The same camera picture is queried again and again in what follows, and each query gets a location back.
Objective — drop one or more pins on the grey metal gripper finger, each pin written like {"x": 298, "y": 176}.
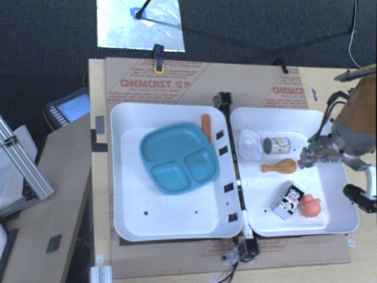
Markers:
{"x": 304, "y": 162}
{"x": 307, "y": 152}

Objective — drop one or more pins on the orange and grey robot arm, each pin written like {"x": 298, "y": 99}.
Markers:
{"x": 357, "y": 108}

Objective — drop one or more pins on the orange sausage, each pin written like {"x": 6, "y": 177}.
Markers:
{"x": 205, "y": 124}

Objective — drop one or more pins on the black cylinder on white bracket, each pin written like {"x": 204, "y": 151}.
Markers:
{"x": 357, "y": 194}

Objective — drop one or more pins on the white plastic tray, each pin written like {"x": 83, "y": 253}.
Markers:
{"x": 138, "y": 217}
{"x": 312, "y": 184}

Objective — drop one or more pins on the blue divided plate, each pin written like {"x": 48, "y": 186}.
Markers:
{"x": 173, "y": 149}

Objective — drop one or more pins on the pink rounded toy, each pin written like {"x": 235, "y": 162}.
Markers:
{"x": 310, "y": 206}

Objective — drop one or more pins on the brown chicken drumstick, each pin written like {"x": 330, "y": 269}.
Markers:
{"x": 282, "y": 166}

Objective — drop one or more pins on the brown cardboard board red print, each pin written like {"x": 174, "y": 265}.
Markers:
{"x": 188, "y": 81}

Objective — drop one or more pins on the cow print milk carton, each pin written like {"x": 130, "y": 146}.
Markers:
{"x": 290, "y": 200}

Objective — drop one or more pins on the thin black and white rod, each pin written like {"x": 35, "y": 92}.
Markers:
{"x": 235, "y": 161}

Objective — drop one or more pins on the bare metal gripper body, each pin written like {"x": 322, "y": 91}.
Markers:
{"x": 327, "y": 150}

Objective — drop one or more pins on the small white can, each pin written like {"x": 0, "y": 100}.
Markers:
{"x": 278, "y": 145}

